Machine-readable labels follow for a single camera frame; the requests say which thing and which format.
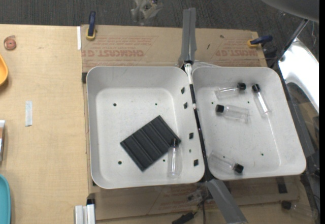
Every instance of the blue clamp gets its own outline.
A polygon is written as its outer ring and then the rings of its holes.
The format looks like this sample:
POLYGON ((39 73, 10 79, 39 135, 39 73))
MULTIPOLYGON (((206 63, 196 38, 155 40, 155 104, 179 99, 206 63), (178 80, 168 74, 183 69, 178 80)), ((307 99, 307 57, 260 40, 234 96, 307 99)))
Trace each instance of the blue clamp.
POLYGON ((265 35, 265 36, 261 36, 255 40, 249 40, 247 42, 247 45, 249 47, 256 47, 258 44, 261 44, 262 46, 267 43, 267 42, 270 42, 273 40, 273 37, 272 35, 265 35))
POLYGON ((89 15, 89 28, 87 29, 87 32, 86 32, 86 38, 88 40, 95 39, 95 35, 96 35, 95 18, 96 18, 96 12, 91 11, 90 15, 89 15))

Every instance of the gray metal bar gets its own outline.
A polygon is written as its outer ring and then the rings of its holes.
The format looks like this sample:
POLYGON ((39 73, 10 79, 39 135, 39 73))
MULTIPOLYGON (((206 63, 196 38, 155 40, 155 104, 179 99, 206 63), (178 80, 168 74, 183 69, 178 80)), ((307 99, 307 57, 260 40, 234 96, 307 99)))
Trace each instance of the gray metal bar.
POLYGON ((196 9, 183 11, 183 35, 180 61, 194 61, 197 43, 195 38, 196 9))
POLYGON ((227 224, 248 223, 223 181, 213 179, 206 185, 227 224))
POLYGON ((287 41, 287 43, 285 44, 284 48, 281 50, 281 52, 279 53, 279 55, 276 57, 275 61, 270 65, 270 68, 273 68, 276 64, 278 64, 279 59, 281 59, 281 57, 284 55, 284 53, 286 52, 286 50, 290 47, 290 45, 294 42, 295 38, 298 37, 298 35, 302 32, 302 30, 305 28, 305 26, 307 25, 307 23, 309 22, 308 19, 303 19, 299 26, 297 27, 297 29, 295 30, 294 34, 290 37, 290 39, 287 41))

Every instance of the gray carpet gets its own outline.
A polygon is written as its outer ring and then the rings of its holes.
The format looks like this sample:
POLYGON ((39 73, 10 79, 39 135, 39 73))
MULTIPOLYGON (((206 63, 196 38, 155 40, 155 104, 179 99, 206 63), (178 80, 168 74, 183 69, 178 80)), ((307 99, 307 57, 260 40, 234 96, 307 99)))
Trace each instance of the gray carpet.
MULTIPOLYGON (((272 35, 281 49, 295 31, 299 17, 283 13, 260 0, 159 0, 164 9, 148 24, 182 27, 183 9, 197 9, 197 28, 247 29, 272 35)), ((132 0, 1 0, 0 23, 80 25, 96 11, 97 24, 135 25, 132 0)), ((319 60, 319 24, 309 22, 299 38, 319 60)))

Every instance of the teal container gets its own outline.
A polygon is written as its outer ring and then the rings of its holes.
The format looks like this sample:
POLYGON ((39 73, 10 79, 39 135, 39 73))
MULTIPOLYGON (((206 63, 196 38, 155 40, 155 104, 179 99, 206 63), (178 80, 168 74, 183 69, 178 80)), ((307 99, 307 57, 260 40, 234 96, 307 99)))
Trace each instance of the teal container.
POLYGON ((0 224, 10 224, 11 199, 9 184, 6 178, 0 174, 0 224))

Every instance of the vial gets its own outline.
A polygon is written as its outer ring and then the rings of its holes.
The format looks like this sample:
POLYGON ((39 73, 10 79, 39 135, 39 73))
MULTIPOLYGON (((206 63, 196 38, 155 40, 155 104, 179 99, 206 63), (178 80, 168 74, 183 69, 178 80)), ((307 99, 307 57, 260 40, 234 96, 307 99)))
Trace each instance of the vial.
POLYGON ((217 115, 224 117, 233 118, 244 121, 245 123, 249 120, 249 110, 246 108, 240 108, 232 105, 220 105, 218 104, 215 108, 217 115))
POLYGON ((246 89, 246 84, 239 82, 237 85, 224 85, 219 86, 214 91, 215 95, 218 99, 231 97, 234 95, 238 95, 240 92, 243 92, 246 89))
POLYGON ((269 106, 267 105, 263 94, 261 93, 261 88, 258 84, 252 87, 254 93, 254 100, 258 107, 258 110, 262 116, 267 115, 270 112, 269 106))
POLYGON ((182 172, 182 154, 178 147, 178 140, 172 140, 168 149, 168 177, 177 178, 182 172))
POLYGON ((316 220, 318 212, 312 209, 309 205, 301 204, 300 202, 282 201, 282 209, 290 213, 292 217, 300 218, 303 220, 316 220))
POLYGON ((228 158, 214 150, 208 157, 208 165, 210 169, 215 169, 216 171, 221 170, 227 173, 236 172, 241 174, 244 170, 244 167, 234 159, 228 158))

